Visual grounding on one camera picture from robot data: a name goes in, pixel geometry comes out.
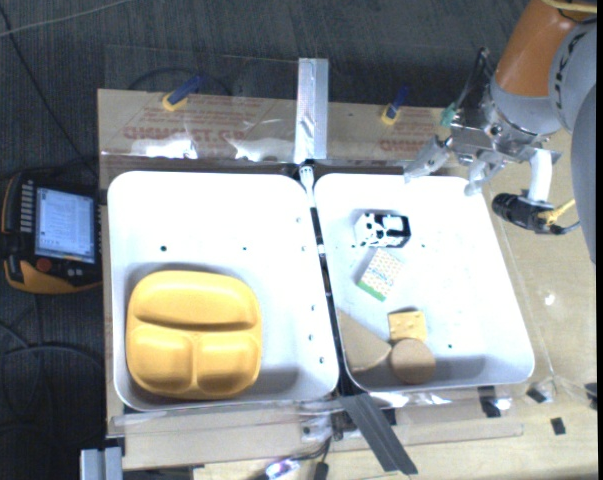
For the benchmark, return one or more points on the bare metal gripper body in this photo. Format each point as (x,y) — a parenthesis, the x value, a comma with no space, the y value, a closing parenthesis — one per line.
(496,145)

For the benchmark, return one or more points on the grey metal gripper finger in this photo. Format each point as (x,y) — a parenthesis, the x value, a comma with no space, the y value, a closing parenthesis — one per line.
(481,175)
(428,160)

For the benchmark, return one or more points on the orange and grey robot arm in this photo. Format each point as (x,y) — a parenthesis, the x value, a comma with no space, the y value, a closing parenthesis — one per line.
(531,33)

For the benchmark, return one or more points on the black and white carton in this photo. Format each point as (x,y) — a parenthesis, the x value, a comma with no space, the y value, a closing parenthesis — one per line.
(381,230)

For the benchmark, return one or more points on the white plastic tray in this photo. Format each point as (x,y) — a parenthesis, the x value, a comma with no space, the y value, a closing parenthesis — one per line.
(206,218)
(461,278)

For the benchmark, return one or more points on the white and green packet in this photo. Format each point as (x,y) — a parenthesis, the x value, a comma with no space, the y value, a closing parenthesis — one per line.
(381,274)

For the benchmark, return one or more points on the yellow cheese slice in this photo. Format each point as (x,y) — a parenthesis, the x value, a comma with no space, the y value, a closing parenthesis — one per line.
(407,325)

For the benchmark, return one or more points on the brown cardboard board, red print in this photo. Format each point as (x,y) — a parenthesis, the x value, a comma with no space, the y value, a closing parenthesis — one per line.
(556,328)

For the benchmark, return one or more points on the tan triangular bread slice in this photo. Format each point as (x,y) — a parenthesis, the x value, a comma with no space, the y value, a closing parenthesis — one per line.
(361,345)

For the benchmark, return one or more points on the round brown biscuit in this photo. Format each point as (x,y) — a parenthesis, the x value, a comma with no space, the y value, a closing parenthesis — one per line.
(412,362)

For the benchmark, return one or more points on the yellow divided plate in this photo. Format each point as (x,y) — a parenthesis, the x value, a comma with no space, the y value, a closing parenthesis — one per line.
(193,335)

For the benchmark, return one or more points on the black cylinder on white bracket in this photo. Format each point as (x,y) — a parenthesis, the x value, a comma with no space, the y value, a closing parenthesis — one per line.
(518,213)

